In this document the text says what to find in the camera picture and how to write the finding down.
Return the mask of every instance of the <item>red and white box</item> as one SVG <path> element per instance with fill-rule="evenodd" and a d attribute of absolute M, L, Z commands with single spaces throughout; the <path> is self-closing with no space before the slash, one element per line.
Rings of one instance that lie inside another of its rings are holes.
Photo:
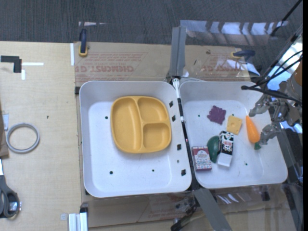
<path fill-rule="evenodd" d="M 192 155 L 196 171 L 208 171 L 212 169 L 212 163 L 207 146 L 192 147 Z"/>

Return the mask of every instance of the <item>scissors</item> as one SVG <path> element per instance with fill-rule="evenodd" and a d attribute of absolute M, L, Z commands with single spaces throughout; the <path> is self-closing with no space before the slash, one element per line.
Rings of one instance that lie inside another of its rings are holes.
<path fill-rule="evenodd" d="M 0 158 L 0 215 L 3 213 L 5 217 L 11 218 L 18 213 L 19 207 L 20 202 L 17 193 L 9 188 L 5 182 Z"/>

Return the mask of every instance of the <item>purple star-shaped object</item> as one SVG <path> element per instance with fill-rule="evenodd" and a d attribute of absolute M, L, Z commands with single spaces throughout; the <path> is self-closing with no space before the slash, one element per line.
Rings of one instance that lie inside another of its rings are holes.
<path fill-rule="evenodd" d="M 210 121 L 222 124 L 222 122 L 225 120 L 225 115 L 226 115 L 226 110 L 218 108 L 217 106 L 214 105 L 210 110 L 210 113 L 207 116 L 207 118 L 209 118 Z"/>

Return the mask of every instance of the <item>small box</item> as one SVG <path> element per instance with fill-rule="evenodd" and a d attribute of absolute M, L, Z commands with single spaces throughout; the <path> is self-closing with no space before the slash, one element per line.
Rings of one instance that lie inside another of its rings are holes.
<path fill-rule="evenodd" d="M 196 171 L 206 171 L 212 169 L 212 163 L 207 146 L 192 147 L 192 155 Z"/>
<path fill-rule="evenodd" d="M 218 155 L 217 163 L 226 167 L 230 166 L 233 152 L 233 133 L 221 131 L 219 134 L 218 147 L 220 153 Z"/>

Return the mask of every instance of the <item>yellow plate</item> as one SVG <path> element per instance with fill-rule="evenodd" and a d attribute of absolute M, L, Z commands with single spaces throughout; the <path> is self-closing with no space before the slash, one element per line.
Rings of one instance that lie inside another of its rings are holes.
<path fill-rule="evenodd" d="M 126 96 L 111 107 L 111 131 L 118 149 L 127 153 L 151 153 L 171 142 L 171 124 L 165 105 L 146 96 Z"/>

